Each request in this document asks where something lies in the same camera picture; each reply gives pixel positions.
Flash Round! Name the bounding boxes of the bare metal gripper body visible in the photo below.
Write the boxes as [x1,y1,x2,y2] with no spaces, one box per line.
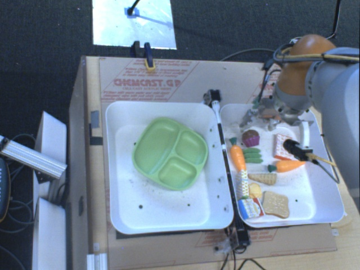
[257,97,309,126]

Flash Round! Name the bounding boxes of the purple and brown cupcake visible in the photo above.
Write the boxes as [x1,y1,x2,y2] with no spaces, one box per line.
[241,129,260,148]

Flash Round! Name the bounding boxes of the green pea pods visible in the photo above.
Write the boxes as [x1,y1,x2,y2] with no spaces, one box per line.
[242,147,264,164]

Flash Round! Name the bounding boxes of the thin black and white rod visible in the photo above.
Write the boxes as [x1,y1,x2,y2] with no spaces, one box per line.
[212,100,240,208]

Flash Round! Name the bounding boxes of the orange carrot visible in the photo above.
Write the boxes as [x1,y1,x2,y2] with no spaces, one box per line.
[267,159,307,174]
[228,137,248,173]

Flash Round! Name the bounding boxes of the tan waffle cone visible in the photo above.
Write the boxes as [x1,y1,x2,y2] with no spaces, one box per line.
[247,172,278,186]

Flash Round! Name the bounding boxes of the white zigzag patterned packet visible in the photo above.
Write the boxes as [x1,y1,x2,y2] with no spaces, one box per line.
[235,169,250,201]

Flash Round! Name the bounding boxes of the yellow biscuit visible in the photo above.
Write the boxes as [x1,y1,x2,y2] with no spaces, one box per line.
[248,182,263,200]

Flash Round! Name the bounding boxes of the tan bread slice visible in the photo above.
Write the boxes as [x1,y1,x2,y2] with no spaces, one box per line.
[261,190,291,219]

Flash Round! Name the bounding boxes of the white plastic tray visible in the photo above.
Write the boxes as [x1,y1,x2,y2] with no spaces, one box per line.
[105,100,235,235]
[219,102,347,229]

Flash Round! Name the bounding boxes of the blue red and white carton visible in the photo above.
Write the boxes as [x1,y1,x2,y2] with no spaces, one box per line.
[237,196,266,220]

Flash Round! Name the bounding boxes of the brown cardboard board red print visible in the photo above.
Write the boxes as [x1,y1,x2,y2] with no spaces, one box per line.
[98,56,338,264]

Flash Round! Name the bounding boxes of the green divided plate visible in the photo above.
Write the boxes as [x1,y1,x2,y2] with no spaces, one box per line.
[132,116,210,192]

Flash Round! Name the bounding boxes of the black cylinder on white bracket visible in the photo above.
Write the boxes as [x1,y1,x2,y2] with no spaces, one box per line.
[282,119,314,163]

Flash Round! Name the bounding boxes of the black block with thin wires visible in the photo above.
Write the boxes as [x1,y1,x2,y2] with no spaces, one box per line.
[224,226,251,250]
[203,89,223,105]

